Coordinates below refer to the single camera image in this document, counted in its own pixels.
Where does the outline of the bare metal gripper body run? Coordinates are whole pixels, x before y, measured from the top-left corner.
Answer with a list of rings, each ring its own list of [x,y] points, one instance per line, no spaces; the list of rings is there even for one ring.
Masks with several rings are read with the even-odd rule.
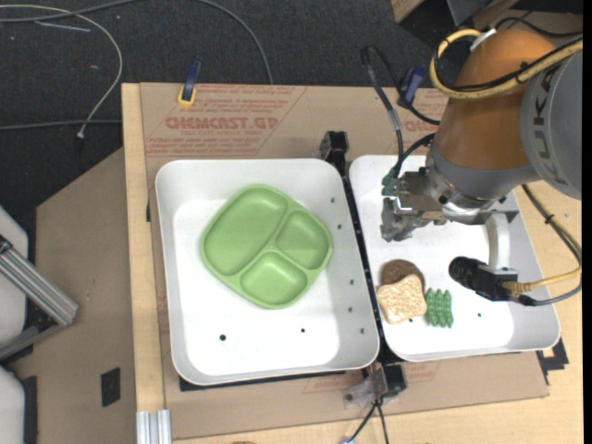
[[[470,196],[449,183],[435,169],[407,171],[398,179],[392,214],[396,225],[442,225],[447,221],[471,224],[491,206],[489,199]]]

